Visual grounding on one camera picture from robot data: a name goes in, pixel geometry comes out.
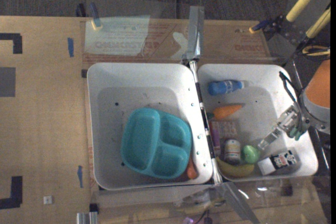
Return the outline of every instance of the wooden board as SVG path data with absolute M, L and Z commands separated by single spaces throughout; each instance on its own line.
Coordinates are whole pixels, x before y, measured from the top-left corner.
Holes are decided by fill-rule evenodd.
M 0 199 L 10 196 L 12 176 L 23 177 L 23 203 L 19 208 L 1 209 L 0 223 L 75 223 L 76 214 L 88 212 L 95 199 L 91 191 L 98 187 L 89 173 L 92 156 L 87 85 L 81 77 L 82 68 L 89 64 L 82 57 L 87 20 L 0 16 L 0 33 L 20 33 L 23 37 L 23 54 L 13 54 L 12 41 L 0 40 L 0 67 L 16 69 L 15 97 L 0 98 Z M 241 29 L 238 22 L 210 23 L 224 30 Z M 239 24 L 246 29 L 251 22 Z M 244 35 L 246 32 L 234 31 L 225 43 L 234 46 L 244 41 Z M 74 41 L 74 57 L 68 51 L 68 38 Z M 83 188 L 78 166 L 82 166 Z M 255 183 L 245 184 L 238 187 L 252 197 Z M 273 217 L 275 223 L 281 218 L 279 212 L 287 212 L 286 216 L 293 217 L 288 223 L 316 223 L 310 219 L 325 223 L 314 186 L 304 180 L 294 184 L 301 187 L 291 199 L 275 196 L 264 199 L 267 203 L 252 202 L 256 215 L 261 219 Z M 53 196 L 54 203 L 43 205 L 43 197 L 48 195 Z M 102 208 L 99 219 L 100 223 L 182 222 L 185 215 L 172 207 Z M 213 213 L 216 223 L 248 223 L 240 221 L 228 207 Z
M 15 97 L 0 98 L 0 199 L 9 197 L 12 176 L 23 177 L 23 203 L 0 210 L 1 223 L 73 224 L 78 212 L 89 211 L 80 21 L 0 17 L 0 33 L 23 37 L 23 54 L 13 54 L 12 41 L 0 40 L 0 66 L 16 68 Z M 43 204 L 48 195 L 54 204 Z
M 141 52 L 135 56 L 119 55 L 125 48 L 124 42 L 113 41 L 115 21 L 104 22 L 106 26 L 95 31 L 88 21 L 83 29 L 86 36 L 86 49 L 83 53 L 83 68 L 88 69 L 96 62 L 181 62 L 181 56 L 186 51 L 189 20 L 150 19 L 142 24 L 146 38 L 143 40 Z M 125 38 L 131 35 L 129 22 L 125 22 Z M 262 32 L 251 34 L 249 27 L 258 24 L 257 21 L 204 21 L 204 44 L 200 63 L 256 63 L 269 62 L 270 54 Z M 88 53 L 88 48 L 96 48 L 95 53 Z M 100 54 L 107 50 L 110 54 Z

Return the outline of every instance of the white bin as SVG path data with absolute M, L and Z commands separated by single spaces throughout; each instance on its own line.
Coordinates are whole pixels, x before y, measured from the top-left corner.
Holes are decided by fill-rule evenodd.
M 203 101 L 208 112 L 230 103 L 244 103 L 231 117 L 237 122 L 238 139 L 249 144 L 263 138 L 277 117 L 290 107 L 279 78 L 283 68 L 273 65 L 203 65 L 198 71 Z M 97 63 L 88 70 L 90 114 L 92 124 L 93 166 L 97 183 L 104 189 L 124 190 L 154 186 L 197 185 L 208 182 L 213 170 L 192 72 L 179 64 Z M 244 80 L 247 87 L 227 95 L 210 96 L 209 82 L 225 79 Z M 189 123 L 193 133 L 192 157 L 198 177 L 162 180 L 134 172 L 122 165 L 120 155 L 123 128 L 130 113 L 151 107 L 174 114 Z M 295 147 L 302 166 L 294 174 L 263 177 L 258 169 L 247 178 L 257 180 L 275 177 L 313 175 L 318 161 L 309 134 L 298 142 L 283 135 L 269 146 L 264 155 Z

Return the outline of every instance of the green ball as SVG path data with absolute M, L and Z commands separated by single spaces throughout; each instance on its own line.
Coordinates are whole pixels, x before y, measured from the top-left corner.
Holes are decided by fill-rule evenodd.
M 254 164 L 260 158 L 260 151 L 253 146 L 244 146 L 241 150 L 241 156 L 246 163 Z

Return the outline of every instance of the blue clip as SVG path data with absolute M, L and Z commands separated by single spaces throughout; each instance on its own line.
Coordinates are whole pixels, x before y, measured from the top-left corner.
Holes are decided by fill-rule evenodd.
M 70 57 L 74 56 L 74 53 L 73 53 L 73 43 L 74 43 L 74 40 L 72 38 L 68 37 L 68 50 L 69 50 Z
M 98 9 L 97 9 L 94 2 L 92 2 L 90 4 L 90 11 L 91 11 L 91 14 L 92 14 L 92 17 L 93 17 L 91 23 L 92 23 L 92 26 L 93 26 L 94 30 L 100 30 L 103 27 L 103 25 L 100 21 L 99 14 L 98 14 Z
M 82 166 L 78 165 L 78 170 L 77 170 L 77 175 L 79 179 L 79 185 L 82 188 L 83 187 L 83 171 L 82 171 Z
M 259 24 L 250 27 L 249 31 L 251 34 L 254 34 L 255 32 L 264 29 L 266 26 L 268 26 L 271 23 L 271 20 L 263 20 L 262 22 L 260 22 Z

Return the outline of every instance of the toy carrot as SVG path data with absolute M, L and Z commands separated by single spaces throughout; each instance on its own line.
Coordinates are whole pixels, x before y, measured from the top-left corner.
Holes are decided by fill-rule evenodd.
M 189 157 L 189 162 L 188 162 L 186 171 L 187 171 L 187 176 L 188 176 L 189 179 L 195 179 L 198 176 L 191 154 L 190 154 L 190 157 Z
M 225 117 L 235 113 L 242 107 L 243 105 L 241 104 L 235 104 L 235 105 L 227 105 L 227 106 L 222 106 L 220 108 L 215 108 L 213 112 L 213 116 L 216 120 L 222 120 Z

